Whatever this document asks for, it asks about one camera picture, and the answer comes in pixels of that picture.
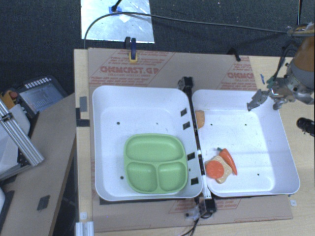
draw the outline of gray carpet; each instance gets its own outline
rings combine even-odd
[[[153,14],[273,30],[294,26],[298,0],[149,0]],[[314,0],[303,0],[301,23],[314,20]],[[279,56],[287,36],[255,30],[153,19],[155,44],[139,49]],[[0,0],[0,89],[36,76],[53,75],[71,93],[73,49],[82,48],[80,0]],[[122,43],[87,41],[121,48]]]

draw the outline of wire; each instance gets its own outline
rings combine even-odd
[[[84,36],[84,49],[86,48],[86,39],[87,39],[87,35],[90,31],[90,29],[92,28],[92,26],[98,22],[99,20],[106,18],[106,17],[110,17],[110,16],[114,16],[114,15],[138,15],[138,16],[146,16],[146,17],[153,17],[153,18],[160,18],[160,19],[166,19],[166,20],[171,20],[171,21],[175,21],[175,22],[182,22],[182,23],[190,23],[190,24],[200,24],[200,25],[211,25],[211,26],[224,26],[224,27],[234,27],[234,28],[242,28],[242,29],[248,29],[248,30],[259,30],[259,31],[266,31],[266,32],[273,32],[273,33],[280,33],[280,34],[287,34],[286,31],[281,31],[281,30],[272,30],[272,29],[263,29],[263,28],[257,28],[257,27],[249,27],[249,26],[239,26],[239,25],[231,25],[231,24],[221,24],[221,23],[210,23],[210,22],[202,22],[202,21],[192,21],[192,20],[185,20],[185,19],[177,19],[177,18],[170,18],[170,17],[164,17],[164,16],[159,16],[159,15],[154,15],[154,14],[147,14],[147,13],[141,13],[141,12],[123,12],[123,11],[119,11],[119,12],[115,12],[115,13],[110,13],[110,14],[106,14],[103,16],[100,16],[98,18],[96,18],[88,27],[88,29],[85,32],[85,36]]]
[[[193,227],[192,227],[188,232],[182,234],[181,236],[186,236],[186,235],[188,235],[189,233],[191,233],[190,236],[192,236],[192,235],[194,234],[195,230],[196,230],[198,221],[199,221],[199,219],[197,219],[197,220],[195,221]]]
[[[280,69],[281,69],[281,67],[282,67],[282,65],[283,65],[283,63],[284,63],[284,60],[285,60],[285,57],[286,57],[287,53],[290,52],[290,51],[296,51],[295,49],[288,49],[288,47],[289,47],[289,46],[287,46],[287,47],[283,50],[283,52],[282,52],[282,55],[281,55],[281,57],[280,57],[280,60],[279,60],[279,63],[278,63],[278,67],[277,67],[276,73],[275,73],[274,76],[273,76],[273,81],[276,80],[276,78],[277,78],[277,76],[278,76],[278,73],[279,73],[279,71],[280,71]]]
[[[208,219],[208,218],[210,218],[212,216],[212,213],[209,213],[208,211],[204,214],[204,215],[202,215],[200,218],[202,218],[202,219]]]

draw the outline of black clip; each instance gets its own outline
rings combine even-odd
[[[13,114],[12,113],[8,113],[2,117],[0,117],[0,121],[6,122],[8,120],[11,120],[13,118]]]
[[[235,58],[236,58],[236,60],[237,60],[238,62],[241,61],[241,58],[240,58],[240,56],[238,55],[237,50],[236,50],[235,48],[232,47],[232,48],[227,52],[227,54],[228,54],[228,55],[234,55]]]
[[[137,55],[137,49],[136,49],[136,39],[132,38],[130,39],[130,37],[126,37],[125,38],[125,42],[124,42],[124,48],[125,49],[130,49],[129,52],[129,61],[130,63],[136,63],[138,61],[138,55]]]

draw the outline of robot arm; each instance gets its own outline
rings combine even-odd
[[[268,97],[275,101],[274,110],[281,108],[283,103],[294,102],[295,100],[308,105],[314,104],[314,99],[311,97],[314,93],[314,23],[308,24],[304,29],[295,29],[289,34],[306,36],[306,38],[287,66],[286,75],[283,78],[277,78],[283,62],[281,57],[275,75],[267,81],[268,90],[257,91],[252,97],[252,101],[247,103],[248,111],[264,103]]]

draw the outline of black connector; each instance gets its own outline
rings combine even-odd
[[[191,90],[193,87],[193,80],[192,77],[182,77],[178,84],[177,87],[179,90],[187,93],[187,90]]]
[[[306,118],[299,118],[296,125],[303,130],[305,133],[309,133],[314,136],[314,121]]]
[[[205,199],[205,203],[206,203],[206,210],[209,214],[213,214],[217,211],[217,205],[213,198]]]

